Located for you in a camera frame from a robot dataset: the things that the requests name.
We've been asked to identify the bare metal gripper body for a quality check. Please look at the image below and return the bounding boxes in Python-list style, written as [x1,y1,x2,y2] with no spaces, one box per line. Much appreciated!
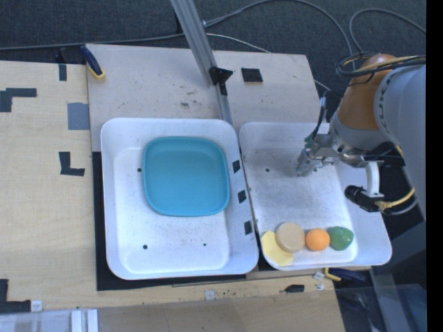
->
[305,133,369,169]

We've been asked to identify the white plastic tray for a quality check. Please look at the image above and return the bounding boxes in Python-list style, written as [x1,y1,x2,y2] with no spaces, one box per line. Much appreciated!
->
[238,121,393,272]
[100,117,260,281]

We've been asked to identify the orange ball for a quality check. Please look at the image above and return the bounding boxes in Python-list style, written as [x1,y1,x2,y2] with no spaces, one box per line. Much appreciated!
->
[305,228,332,252]

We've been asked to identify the beige round biscuit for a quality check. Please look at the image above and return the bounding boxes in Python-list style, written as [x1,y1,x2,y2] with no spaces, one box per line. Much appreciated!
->
[274,221,307,254]

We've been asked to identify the green rounded toy fruit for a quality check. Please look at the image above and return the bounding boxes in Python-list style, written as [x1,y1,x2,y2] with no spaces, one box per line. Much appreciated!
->
[327,225,355,252]

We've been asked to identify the yellow flat disc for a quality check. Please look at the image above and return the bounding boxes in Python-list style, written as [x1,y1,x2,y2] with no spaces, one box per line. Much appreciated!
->
[260,230,295,267]

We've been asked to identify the blue plate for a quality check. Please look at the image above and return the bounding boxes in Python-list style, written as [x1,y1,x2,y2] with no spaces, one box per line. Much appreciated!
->
[141,136,231,218]

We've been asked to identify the pale wood board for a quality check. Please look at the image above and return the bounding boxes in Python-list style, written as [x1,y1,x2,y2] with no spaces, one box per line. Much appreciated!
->
[85,43,373,288]

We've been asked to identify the black cylinder on white bracket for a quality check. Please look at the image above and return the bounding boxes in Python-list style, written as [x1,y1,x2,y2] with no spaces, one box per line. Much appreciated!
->
[344,160,386,214]

